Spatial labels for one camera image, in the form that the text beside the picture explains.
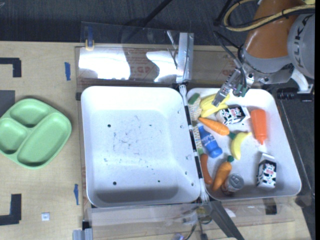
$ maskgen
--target green plate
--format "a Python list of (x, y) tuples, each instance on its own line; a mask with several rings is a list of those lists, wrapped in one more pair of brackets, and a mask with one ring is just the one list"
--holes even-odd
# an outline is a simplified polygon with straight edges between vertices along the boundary
[(0, 118), (0, 153), (30, 169), (46, 166), (63, 148), (71, 123), (48, 104), (26, 98)]

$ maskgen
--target wooden table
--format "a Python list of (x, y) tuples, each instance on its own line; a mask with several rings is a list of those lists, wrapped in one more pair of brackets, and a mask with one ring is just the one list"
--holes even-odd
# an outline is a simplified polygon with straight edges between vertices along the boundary
[[(0, 155), (0, 215), (10, 212), (11, 194), (22, 196), (22, 216), (19, 224), (0, 226), (0, 240), (71, 240), (73, 230), (82, 228), (84, 202), (82, 193), (81, 143), (76, 101), (75, 47), (81, 43), (54, 42), (0, 42), (0, 57), (19, 58), (22, 77), (13, 77), (10, 64), (0, 64), (0, 90), (14, 90), (15, 101), (36, 98), (66, 115), (72, 132), (61, 152), (41, 169), (27, 169)], [(203, 55), (217, 55), (222, 50), (211, 46), (195, 46)], [(65, 74), (65, 63), (70, 64), (70, 80)], [(232, 65), (220, 65), (216, 78), (224, 79)], [(79, 205), (74, 187), (79, 186)], [(290, 221), (241, 226), (245, 239), (310, 239), (301, 208), (288, 198), (292, 208)], [(42, 221), (42, 213), (50, 213), (49, 221)], [(210, 239), (226, 236), (218, 229), (206, 230)], [(149, 236), (134, 239), (171, 239), (166, 236)], [(191, 240), (199, 239), (195, 233)]]

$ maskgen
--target yellow banana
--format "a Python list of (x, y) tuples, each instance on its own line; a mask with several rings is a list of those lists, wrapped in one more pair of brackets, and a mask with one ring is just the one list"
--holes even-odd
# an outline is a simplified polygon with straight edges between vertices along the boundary
[(228, 108), (228, 105), (224, 103), (220, 103), (218, 107), (212, 105), (212, 108), (209, 108), (207, 110), (202, 110), (200, 116), (202, 118), (206, 118), (219, 110), (225, 110), (227, 108)]
[[(215, 99), (215, 97), (216, 97), (216, 94), (212, 94), (202, 99), (200, 101), (200, 108), (203, 110), (216, 108), (216, 106), (212, 105), (212, 101)], [(221, 102), (221, 104), (225, 103), (227, 100), (229, 100), (229, 98), (230, 98), (230, 94), (228, 93), (227, 96), (224, 98), (224, 100)]]
[(241, 158), (241, 143), (248, 136), (251, 136), (252, 132), (239, 132), (235, 135), (231, 142), (231, 154), (234, 159), (240, 160)]
[(230, 99), (229, 93), (224, 98), (224, 100), (219, 104), (218, 107), (212, 105), (212, 101), (215, 99), (215, 97), (216, 97), (216, 94), (213, 94), (201, 100), (200, 108), (202, 109), (202, 112), (200, 116), (202, 118), (206, 118), (219, 110), (224, 110), (228, 108), (228, 105), (225, 104), (225, 102)]

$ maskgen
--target orange carrot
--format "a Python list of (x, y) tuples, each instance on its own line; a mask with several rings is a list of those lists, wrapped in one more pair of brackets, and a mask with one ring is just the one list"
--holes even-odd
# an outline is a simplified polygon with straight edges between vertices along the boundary
[(228, 135), (230, 133), (229, 128), (221, 122), (203, 117), (199, 117), (198, 120), (217, 134)]
[(212, 191), (217, 191), (221, 185), (225, 182), (225, 180), (228, 178), (231, 170), (232, 170), (232, 161), (234, 160), (232, 155), (228, 155), (227, 161), (223, 162), (219, 168), (218, 171), (215, 174), (215, 178), (212, 185)]
[(200, 164), (201, 164), (201, 170), (202, 170), (202, 176), (203, 176), (204, 182), (206, 184), (211, 185), (214, 182), (214, 180), (211, 178), (210, 173), (208, 171), (208, 165), (207, 165), (208, 158), (209, 156), (203, 153), (200, 156)]

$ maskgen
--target milk carton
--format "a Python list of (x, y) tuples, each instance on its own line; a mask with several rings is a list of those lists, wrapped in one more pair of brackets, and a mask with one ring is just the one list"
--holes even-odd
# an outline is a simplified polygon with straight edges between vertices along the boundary
[(266, 190), (276, 187), (276, 160), (272, 155), (262, 153), (258, 166), (256, 186)]
[(221, 109), (215, 116), (216, 119), (224, 125), (240, 123), (250, 118), (248, 109), (245, 106), (233, 106)]

